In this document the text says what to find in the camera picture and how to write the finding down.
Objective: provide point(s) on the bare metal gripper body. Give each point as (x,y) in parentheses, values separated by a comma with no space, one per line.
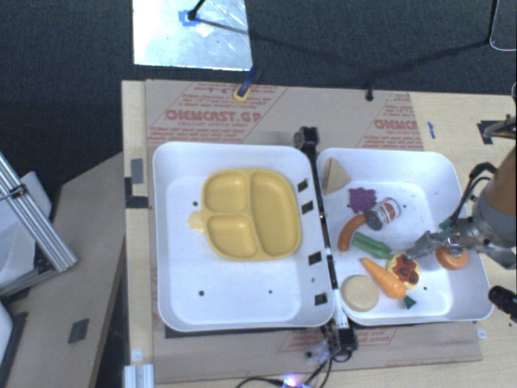
(468,237)

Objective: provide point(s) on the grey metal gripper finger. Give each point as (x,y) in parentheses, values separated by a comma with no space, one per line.
(413,252)
(429,239)

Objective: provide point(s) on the yellow pasta with red sauce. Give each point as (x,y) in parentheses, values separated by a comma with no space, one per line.
(406,271)

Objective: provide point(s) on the orange doughnut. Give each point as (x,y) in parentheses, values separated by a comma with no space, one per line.
(450,260)

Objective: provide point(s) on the white plastic tray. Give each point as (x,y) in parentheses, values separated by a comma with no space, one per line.
(432,200)
(242,293)

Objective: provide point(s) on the orange carrot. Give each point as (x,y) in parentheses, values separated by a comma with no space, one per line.
(383,279)

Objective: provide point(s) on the green bean pods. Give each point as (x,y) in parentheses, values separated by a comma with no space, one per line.
(371,245)

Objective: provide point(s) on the red and white can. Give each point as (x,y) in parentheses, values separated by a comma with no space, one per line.
(385,212)

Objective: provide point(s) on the beige round biscuit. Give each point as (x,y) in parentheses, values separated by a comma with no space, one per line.
(359,292)

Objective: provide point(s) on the orange sausage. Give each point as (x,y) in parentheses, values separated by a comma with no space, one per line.
(348,230)

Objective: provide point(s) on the purple grapes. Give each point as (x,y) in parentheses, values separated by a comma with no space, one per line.
(361,198)

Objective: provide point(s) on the thin black and white rod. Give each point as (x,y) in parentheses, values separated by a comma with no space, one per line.
(323,220)

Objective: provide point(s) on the triangular toy sandwich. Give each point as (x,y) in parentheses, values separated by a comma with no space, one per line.
(335,176)

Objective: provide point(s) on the yellow divided plate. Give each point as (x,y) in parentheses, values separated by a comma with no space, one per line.
(270,208)

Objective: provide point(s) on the brown cardboard board red print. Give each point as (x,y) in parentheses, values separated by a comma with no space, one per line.
(226,115)

